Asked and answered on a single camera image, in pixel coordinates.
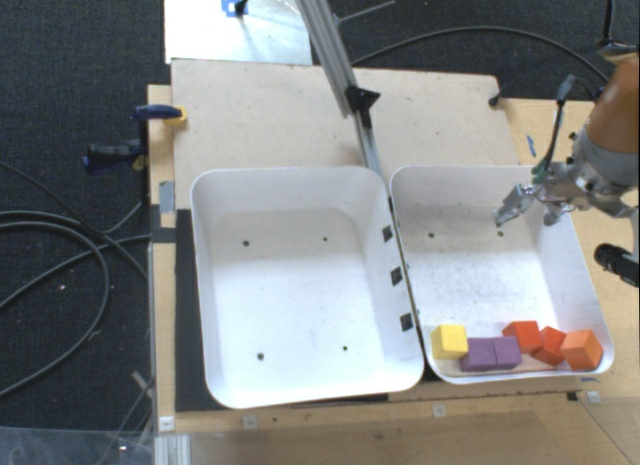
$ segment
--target yellow clamp pad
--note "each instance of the yellow clamp pad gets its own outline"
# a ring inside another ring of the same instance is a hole
[[[176,118],[165,118],[162,120],[164,125],[184,125],[187,123],[187,110],[184,109],[184,106],[175,106],[175,108],[180,110],[182,116]]]

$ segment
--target wooden table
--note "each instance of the wooden table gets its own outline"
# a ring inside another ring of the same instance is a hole
[[[148,100],[172,104],[171,88],[150,86]],[[568,103],[561,137],[579,130],[591,107]],[[536,161],[527,136],[544,152],[554,109],[553,101],[502,99],[494,110],[506,115],[521,164]],[[173,136],[171,127],[150,122],[152,204],[159,203],[160,183],[176,177]],[[569,150],[570,140],[560,139],[556,157]],[[516,457],[520,463],[640,463],[638,291],[591,258],[603,242],[629,248],[630,226],[595,210],[572,218],[616,347],[607,373],[465,387],[428,383],[376,404],[175,413],[175,245],[153,243],[157,427],[191,433],[193,463],[512,463]],[[175,215],[162,214],[161,221],[171,228]],[[257,430],[244,429],[256,424]]]

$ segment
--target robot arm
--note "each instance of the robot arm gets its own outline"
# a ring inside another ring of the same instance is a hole
[[[565,89],[563,98],[558,97],[552,146],[534,168],[532,183],[517,185],[504,199],[503,206],[493,213],[499,227],[538,200],[546,207],[545,225],[553,225],[565,212],[576,208],[595,207],[612,218],[629,218],[633,252],[601,245],[595,259],[635,287],[638,287],[638,208],[626,205],[622,197],[638,187],[638,76],[636,53],[619,63],[591,116],[573,138],[571,157],[566,162],[551,162],[562,106],[570,87]]]

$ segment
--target white tray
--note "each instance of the white tray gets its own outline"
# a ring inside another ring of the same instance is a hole
[[[383,181],[214,170],[191,190],[206,383],[230,408],[405,390],[424,369]]]
[[[542,223],[542,204],[497,229],[498,208],[514,184],[529,183],[531,167],[409,166],[391,179],[401,247],[425,336],[427,359],[451,383],[585,375],[564,362],[552,368],[529,356],[509,372],[464,373],[457,360],[435,360],[431,331],[463,324],[468,337],[498,337],[511,321],[542,329],[591,329],[604,354],[593,373],[613,362],[611,336],[568,216]]]

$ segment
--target toy block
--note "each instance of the toy block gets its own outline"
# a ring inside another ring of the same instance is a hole
[[[469,352],[463,325],[440,325],[431,332],[433,358],[457,360]]]
[[[517,337],[495,337],[492,341],[496,352],[495,369],[513,369],[522,363]]]
[[[560,346],[562,346],[565,336],[566,334],[564,332],[550,326],[545,326],[540,332],[542,347],[531,356],[545,364],[558,365],[564,361],[564,357],[562,353],[560,353]]]
[[[468,339],[469,353],[460,360],[460,369],[465,373],[490,371],[497,365],[493,339]]]
[[[571,369],[592,370],[598,367],[603,349],[591,330],[579,330],[567,333],[560,346],[560,353]]]
[[[540,330],[535,321],[514,321],[502,330],[502,335],[516,337],[523,355],[530,355],[542,347]]]

